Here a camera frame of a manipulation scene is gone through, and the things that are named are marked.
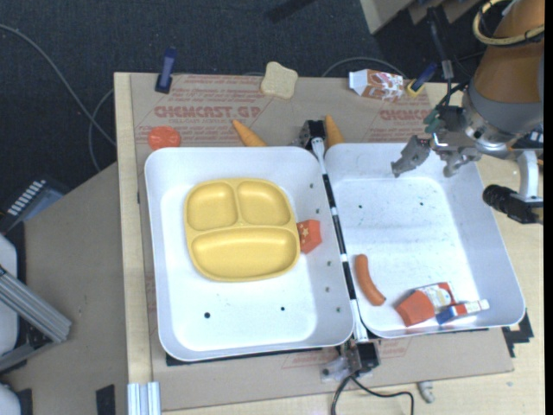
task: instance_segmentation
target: dark background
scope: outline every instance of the dark background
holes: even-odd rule
[[[0,0],[0,207],[34,176],[73,189],[97,173],[82,107],[47,59],[11,29],[44,51],[91,114],[107,97],[97,120],[112,139],[113,73],[159,73],[169,46],[177,49],[176,73],[262,73],[268,61],[278,61],[312,77],[362,56],[415,78],[439,61],[428,23],[413,25],[407,11],[371,35],[359,0],[285,5],[293,1]],[[474,72],[483,50],[471,30],[477,9],[447,25],[460,80]],[[358,61],[328,76],[346,77],[361,66],[390,71]],[[115,147],[97,131],[92,148],[98,167],[116,161]]]

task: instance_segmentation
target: orange toy carrot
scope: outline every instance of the orange toy carrot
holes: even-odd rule
[[[365,254],[360,254],[355,257],[355,274],[361,290],[374,306],[381,306],[386,301],[386,297],[382,295],[377,286],[372,282],[371,274],[369,273],[369,258]]]
[[[334,122],[334,119],[327,115],[325,117],[325,126],[327,128],[327,147],[334,146],[338,143],[344,143],[344,138],[342,136],[342,133],[340,132],[340,129],[338,129],[338,126]]]
[[[232,126],[238,133],[240,140],[245,146],[266,146],[267,143],[264,142],[261,137],[252,131],[248,126],[240,123],[238,120],[232,121]]]

